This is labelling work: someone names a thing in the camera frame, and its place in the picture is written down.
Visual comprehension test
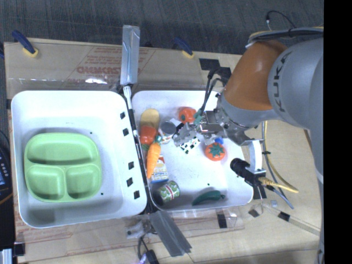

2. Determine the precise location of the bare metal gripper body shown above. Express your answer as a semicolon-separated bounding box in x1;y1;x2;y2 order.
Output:
195;109;261;147

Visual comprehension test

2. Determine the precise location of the white carton with black patches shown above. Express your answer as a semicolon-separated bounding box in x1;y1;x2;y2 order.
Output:
178;136;202;155

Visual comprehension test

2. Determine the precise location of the orange tomato with green top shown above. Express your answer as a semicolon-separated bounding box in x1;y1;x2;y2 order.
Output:
204;142;227;162

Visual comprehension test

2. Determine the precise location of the small white can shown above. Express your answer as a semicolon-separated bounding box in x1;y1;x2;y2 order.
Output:
159;120;177;145

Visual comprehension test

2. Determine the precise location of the orange toy pumpkin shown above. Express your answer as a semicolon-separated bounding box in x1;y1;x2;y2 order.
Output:
178;106;197;124

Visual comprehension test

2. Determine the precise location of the red toy pepper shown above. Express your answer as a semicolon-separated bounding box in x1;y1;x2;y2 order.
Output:
139;125;158;146

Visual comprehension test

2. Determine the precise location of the yellow oval toy food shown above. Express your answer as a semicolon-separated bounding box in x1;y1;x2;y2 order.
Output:
140;108;161;132

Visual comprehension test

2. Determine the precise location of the white plastic tray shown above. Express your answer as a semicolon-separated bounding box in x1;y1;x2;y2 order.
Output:
131;90;254;212
10;90;148;229

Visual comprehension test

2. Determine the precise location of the orange carrot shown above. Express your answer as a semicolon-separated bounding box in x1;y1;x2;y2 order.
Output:
146;142;162;179

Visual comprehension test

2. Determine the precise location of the orange juice carton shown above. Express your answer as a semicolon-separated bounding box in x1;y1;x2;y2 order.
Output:
150;155;169;183

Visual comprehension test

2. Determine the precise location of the dark green toy cucumber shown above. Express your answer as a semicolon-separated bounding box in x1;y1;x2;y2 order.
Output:
191;190;227;206

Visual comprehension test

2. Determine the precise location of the green can with red band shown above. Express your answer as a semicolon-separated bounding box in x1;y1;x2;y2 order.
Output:
157;180;181;204

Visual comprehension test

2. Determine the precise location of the green divided plate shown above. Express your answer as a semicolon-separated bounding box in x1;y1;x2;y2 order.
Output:
24;132;103;203

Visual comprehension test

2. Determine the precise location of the brown cardboard board, red print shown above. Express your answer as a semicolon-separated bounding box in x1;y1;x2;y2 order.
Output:
3;38;246;261

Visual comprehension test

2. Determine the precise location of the black cylinder on white bracket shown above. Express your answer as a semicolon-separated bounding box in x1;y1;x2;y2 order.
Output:
229;139;267;200

